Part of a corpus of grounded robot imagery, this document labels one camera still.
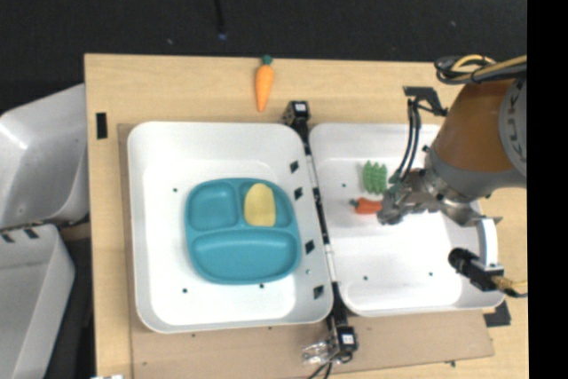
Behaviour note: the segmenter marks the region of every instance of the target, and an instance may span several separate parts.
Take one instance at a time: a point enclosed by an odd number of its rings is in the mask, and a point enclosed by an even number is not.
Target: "orange carrot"
[[[274,82],[274,70],[270,66],[272,57],[268,55],[263,56],[263,65],[256,71],[255,90],[256,90],[256,108],[258,112],[263,112],[268,97],[270,96],[270,89]]]
[[[358,198],[356,201],[351,199],[349,203],[355,207],[355,213],[369,215],[383,209],[380,201],[371,201],[367,198]]]

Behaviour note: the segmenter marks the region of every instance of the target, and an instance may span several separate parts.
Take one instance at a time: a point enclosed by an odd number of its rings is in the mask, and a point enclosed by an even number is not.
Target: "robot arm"
[[[451,57],[437,60],[435,66],[438,80],[463,88],[449,112],[434,90],[405,88],[405,94],[414,97],[408,100],[407,150],[383,194],[378,219],[394,225],[408,214],[442,211],[458,225],[476,227],[480,238],[494,236],[494,225],[501,219],[487,223],[489,218],[471,203],[498,188],[526,187],[526,56],[499,64],[478,55]],[[414,169],[419,109],[446,119],[428,148],[424,168]],[[456,249],[448,259],[482,290],[520,296],[503,277],[497,252],[486,245],[479,256]]]

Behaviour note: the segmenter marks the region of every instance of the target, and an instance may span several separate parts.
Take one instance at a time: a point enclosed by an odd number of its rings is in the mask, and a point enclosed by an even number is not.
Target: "cable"
[[[529,296],[528,292],[518,292],[515,288],[520,286],[528,286],[528,280],[523,281],[513,281],[509,278],[505,278],[504,276],[493,276],[491,278],[493,284],[499,289],[501,292],[507,294],[508,296],[515,297],[515,298],[526,298]]]
[[[317,375],[319,373],[321,373],[321,371],[323,370],[323,368],[327,367],[327,371],[326,374],[323,376],[324,379],[327,379],[331,373],[331,367],[333,366],[333,360],[334,357],[330,358],[327,363],[324,363],[323,365],[321,365],[320,367],[318,367],[318,369],[316,369],[312,375],[310,377],[308,377],[307,379],[314,379],[315,377],[317,377]]]
[[[339,361],[341,362],[341,364],[345,364],[345,363],[349,363],[350,361],[353,360],[353,354],[351,352],[347,352],[346,354],[344,354]]]
[[[410,159],[408,160],[408,165],[406,166],[405,174],[402,176],[401,180],[405,180],[406,176],[410,169],[412,169],[412,165],[414,163],[414,158],[416,156],[416,150],[418,149],[418,138],[420,137],[420,128],[421,121],[420,121],[420,113],[418,112],[418,105],[413,103],[413,113],[414,113],[414,143],[412,145],[412,153],[410,154]]]
[[[409,99],[407,102],[407,112],[408,112],[408,142],[406,143],[406,151],[404,156],[402,157],[402,162],[400,162],[400,165],[398,166],[395,175],[401,175],[402,174],[402,170],[405,167],[406,164],[406,160],[408,159],[408,155],[410,154],[410,149],[412,148],[412,140],[413,140],[413,131],[414,131],[414,117],[412,116],[412,110],[411,110],[411,104],[412,101]]]
[[[436,77],[445,84],[483,83],[500,81],[526,72],[527,56],[515,57],[496,63],[493,59],[479,54],[464,57],[449,56],[434,62]]]

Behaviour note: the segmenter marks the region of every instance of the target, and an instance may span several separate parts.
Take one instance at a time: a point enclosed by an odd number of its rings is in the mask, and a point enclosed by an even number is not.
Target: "wooden table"
[[[404,123],[403,85],[433,86],[444,106],[452,103],[459,90],[438,83],[430,63],[276,59],[271,98],[259,114],[253,85],[258,64],[259,59],[248,58],[85,56],[99,375],[133,377],[118,125],[150,120],[277,122],[292,99],[309,102],[312,124]],[[423,121],[440,123],[428,114]],[[526,190],[500,190],[483,201],[483,207],[488,215],[504,216],[498,225],[500,260],[510,278],[525,279]],[[455,366],[459,371],[438,363],[344,377],[445,378],[456,377],[456,373],[461,378],[528,377],[527,300],[510,298],[508,304],[512,325],[489,329],[495,350],[492,357],[459,361]]]

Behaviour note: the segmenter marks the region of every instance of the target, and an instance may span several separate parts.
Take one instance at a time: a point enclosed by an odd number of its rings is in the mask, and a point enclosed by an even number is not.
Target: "wooden board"
[[[95,305],[95,332],[97,368],[99,375],[125,374],[138,379],[148,372],[150,377],[160,372],[168,379],[168,366],[180,367],[180,358],[188,356],[194,366],[194,377],[207,377],[220,371],[224,376],[236,375],[231,363],[241,358],[244,351],[251,357],[244,359],[258,368],[271,365],[280,376],[297,374],[289,368],[295,354],[280,355],[282,346],[290,346],[289,339],[297,345],[304,343],[287,328],[268,328],[266,339],[273,340],[278,348],[270,354],[272,342],[252,343],[235,347],[234,343],[220,344],[215,351],[206,351],[207,339],[215,334],[198,334],[187,349],[180,343],[175,350],[144,354],[138,345],[136,325],[132,324],[129,307],[127,243],[124,239],[122,191],[120,178],[120,154],[118,125],[149,120],[179,121],[229,121],[229,122],[276,122],[291,99],[304,99],[312,110],[312,123],[318,122],[405,122],[406,99],[403,85],[435,86],[442,103],[448,106],[458,89],[437,83],[431,64],[398,62],[353,62],[333,60],[277,59],[274,61],[276,81],[266,111],[259,114],[254,102],[254,72],[258,59],[203,58],[203,57],[153,57],[87,55],[85,57],[85,82],[87,86],[87,118],[89,128],[89,158],[91,179],[91,230],[93,244],[93,280]],[[98,138],[97,114],[106,115],[106,138]],[[429,117],[428,122],[439,122]],[[526,191],[507,190],[496,192],[486,201],[485,212],[501,215],[505,220],[499,224],[501,261],[508,275],[514,279],[526,277]],[[460,362],[460,377],[519,377],[528,374],[528,311],[526,300],[509,300],[513,325],[489,331],[496,351],[495,357]],[[444,321],[432,323],[437,327],[455,328],[455,332],[467,335],[471,327],[458,325],[452,315]],[[480,313],[476,313],[479,327]],[[397,333],[394,327],[375,326],[375,320],[356,318],[361,341],[376,330]],[[224,331],[231,337],[241,330]],[[427,359],[421,355],[423,346],[430,340],[425,333],[408,329],[406,338],[398,335],[391,339],[414,340],[399,345],[398,353],[406,351],[402,360],[393,354],[394,346],[381,344],[388,337],[378,336],[379,344],[367,343],[358,352],[360,369],[374,367],[366,358],[383,354],[387,361],[382,367],[420,364],[439,359]],[[140,332],[140,339],[150,336]],[[201,340],[201,347],[196,344]],[[446,340],[443,345],[451,344]],[[475,350],[479,346],[470,346]],[[416,353],[414,360],[409,354]],[[347,371],[345,365],[334,371]],[[302,370],[309,375],[311,370]],[[367,373],[353,373],[353,377],[454,377],[455,371],[445,364],[386,369]]]

